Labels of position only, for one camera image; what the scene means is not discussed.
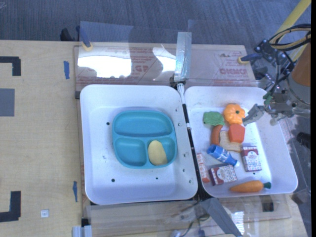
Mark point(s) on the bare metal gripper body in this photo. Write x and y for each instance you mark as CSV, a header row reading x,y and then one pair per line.
x,y
280,105

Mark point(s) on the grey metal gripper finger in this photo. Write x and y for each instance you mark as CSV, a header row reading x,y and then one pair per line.
x,y
254,113

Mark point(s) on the orange toy pumpkin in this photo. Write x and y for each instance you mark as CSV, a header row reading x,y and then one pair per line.
x,y
233,113

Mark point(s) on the orange carton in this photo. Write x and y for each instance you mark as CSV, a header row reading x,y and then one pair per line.
x,y
236,133

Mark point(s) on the green toy lettuce leaf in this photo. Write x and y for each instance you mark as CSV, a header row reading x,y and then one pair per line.
x,y
212,118

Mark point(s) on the toy bread slice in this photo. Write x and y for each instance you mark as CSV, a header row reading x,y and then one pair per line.
x,y
225,144

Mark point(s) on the orange toy sausage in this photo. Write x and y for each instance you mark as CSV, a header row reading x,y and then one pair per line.
x,y
214,134

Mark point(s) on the red and white carton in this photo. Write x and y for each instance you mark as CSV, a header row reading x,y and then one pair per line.
x,y
223,175
251,159

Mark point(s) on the white plastic tray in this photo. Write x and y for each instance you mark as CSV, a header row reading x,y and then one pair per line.
x,y
98,157
276,157

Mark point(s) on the blue and white bottle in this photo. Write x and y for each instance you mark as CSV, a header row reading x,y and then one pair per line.
x,y
221,154

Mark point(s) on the brown cardboard board, red print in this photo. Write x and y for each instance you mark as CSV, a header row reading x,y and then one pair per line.
x,y
222,65

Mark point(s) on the orange toy carrot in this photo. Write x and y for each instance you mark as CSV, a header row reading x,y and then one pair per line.
x,y
247,186

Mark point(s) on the orange and white packet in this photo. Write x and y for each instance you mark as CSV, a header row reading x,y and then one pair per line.
x,y
203,168

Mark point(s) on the yellow toy potato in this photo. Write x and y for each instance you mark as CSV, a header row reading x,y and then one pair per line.
x,y
157,153

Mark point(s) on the blue divided plate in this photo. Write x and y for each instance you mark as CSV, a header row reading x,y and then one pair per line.
x,y
133,127

